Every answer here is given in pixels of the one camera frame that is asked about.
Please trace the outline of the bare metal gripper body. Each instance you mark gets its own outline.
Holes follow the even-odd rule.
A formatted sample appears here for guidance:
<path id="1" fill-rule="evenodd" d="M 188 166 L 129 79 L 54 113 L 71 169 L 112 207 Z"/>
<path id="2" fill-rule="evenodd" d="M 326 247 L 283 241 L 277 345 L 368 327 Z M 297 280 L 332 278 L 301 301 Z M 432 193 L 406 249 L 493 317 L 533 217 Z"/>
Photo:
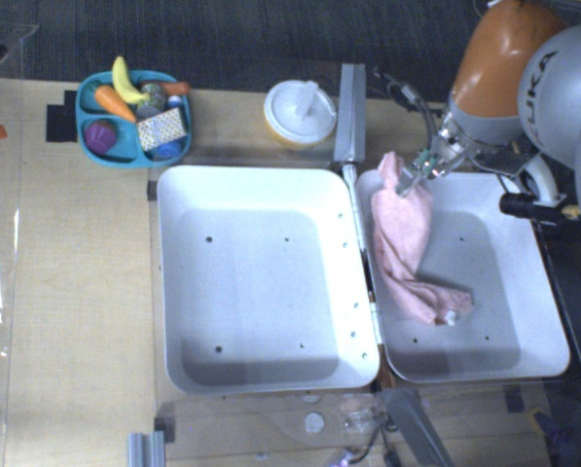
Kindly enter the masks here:
<path id="1" fill-rule="evenodd" d="M 420 178 L 435 179 L 450 174 L 467 156 L 463 133 L 452 116 L 445 116 L 431 135 L 428 147 L 422 149 L 413 162 Z"/>

